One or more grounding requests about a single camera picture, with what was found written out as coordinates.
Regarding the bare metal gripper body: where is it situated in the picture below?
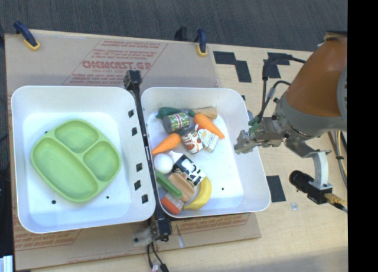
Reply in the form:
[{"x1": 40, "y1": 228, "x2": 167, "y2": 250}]
[{"x1": 250, "y1": 116, "x2": 292, "y2": 148}]

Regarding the white plastic tray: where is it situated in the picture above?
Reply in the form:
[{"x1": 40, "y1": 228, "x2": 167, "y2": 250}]
[
  {"x1": 11, "y1": 85, "x2": 157, "y2": 234},
  {"x1": 140, "y1": 87, "x2": 272, "y2": 219}
]

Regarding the yellow and white packet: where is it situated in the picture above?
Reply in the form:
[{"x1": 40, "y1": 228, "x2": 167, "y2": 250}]
[{"x1": 196, "y1": 124, "x2": 220, "y2": 153}]

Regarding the orange carrot with green top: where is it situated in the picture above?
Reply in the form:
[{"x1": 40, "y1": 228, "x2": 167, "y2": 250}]
[{"x1": 188, "y1": 109, "x2": 226, "y2": 140}]

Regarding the beige toy bread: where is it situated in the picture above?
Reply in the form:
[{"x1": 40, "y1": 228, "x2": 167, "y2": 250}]
[{"x1": 192, "y1": 106, "x2": 219, "y2": 120}]

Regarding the orange and white can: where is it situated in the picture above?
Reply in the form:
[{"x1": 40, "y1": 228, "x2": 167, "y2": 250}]
[{"x1": 180, "y1": 130, "x2": 205, "y2": 155}]

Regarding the black and white milk carton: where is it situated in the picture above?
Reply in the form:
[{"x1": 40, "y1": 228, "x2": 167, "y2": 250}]
[{"x1": 168, "y1": 150, "x2": 207, "y2": 188}]

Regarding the yellow banana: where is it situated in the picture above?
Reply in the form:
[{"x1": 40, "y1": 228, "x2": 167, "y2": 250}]
[{"x1": 183, "y1": 176, "x2": 213, "y2": 211}]

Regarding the green and red labelled can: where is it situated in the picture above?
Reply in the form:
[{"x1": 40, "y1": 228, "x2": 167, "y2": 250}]
[{"x1": 162, "y1": 112, "x2": 191, "y2": 134}]

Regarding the brown toy hot dog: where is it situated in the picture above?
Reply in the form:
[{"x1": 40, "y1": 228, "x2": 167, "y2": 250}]
[{"x1": 167, "y1": 172, "x2": 196, "y2": 203}]

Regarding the white egg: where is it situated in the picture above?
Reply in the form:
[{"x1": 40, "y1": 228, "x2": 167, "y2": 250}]
[{"x1": 153, "y1": 153, "x2": 174, "y2": 175}]

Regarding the dark green toy cucumber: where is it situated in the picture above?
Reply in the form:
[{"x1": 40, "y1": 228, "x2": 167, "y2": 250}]
[{"x1": 155, "y1": 107, "x2": 181, "y2": 119}]

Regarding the green pea pod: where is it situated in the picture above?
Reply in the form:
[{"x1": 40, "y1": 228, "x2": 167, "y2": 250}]
[{"x1": 155, "y1": 171, "x2": 183, "y2": 199}]

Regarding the thin black and white rod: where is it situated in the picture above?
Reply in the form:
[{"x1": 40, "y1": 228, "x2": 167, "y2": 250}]
[{"x1": 132, "y1": 83, "x2": 166, "y2": 221}]

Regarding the green divided plate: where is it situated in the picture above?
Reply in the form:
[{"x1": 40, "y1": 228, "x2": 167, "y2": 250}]
[{"x1": 30, "y1": 118, "x2": 123, "y2": 204}]

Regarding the brown cardboard board red print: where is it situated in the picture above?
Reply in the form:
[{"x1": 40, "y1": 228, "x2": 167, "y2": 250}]
[{"x1": 4, "y1": 28, "x2": 262, "y2": 271}]

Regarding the black cylinder on white bracket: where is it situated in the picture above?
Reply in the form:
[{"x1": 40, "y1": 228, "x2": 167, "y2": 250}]
[{"x1": 285, "y1": 139, "x2": 334, "y2": 205}]

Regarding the black block with thin wires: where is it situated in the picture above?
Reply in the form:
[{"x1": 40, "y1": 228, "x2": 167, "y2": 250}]
[
  {"x1": 123, "y1": 70, "x2": 144, "y2": 91},
  {"x1": 149, "y1": 217, "x2": 173, "y2": 242}
]

